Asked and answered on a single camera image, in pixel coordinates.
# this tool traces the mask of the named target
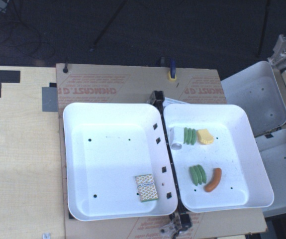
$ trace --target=orange sausage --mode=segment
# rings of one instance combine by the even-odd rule
[[[219,184],[220,180],[221,180],[221,175],[222,175],[222,170],[221,168],[215,168],[214,172],[213,172],[213,179],[210,183],[208,183],[204,190],[206,192],[211,192],[213,191]]]

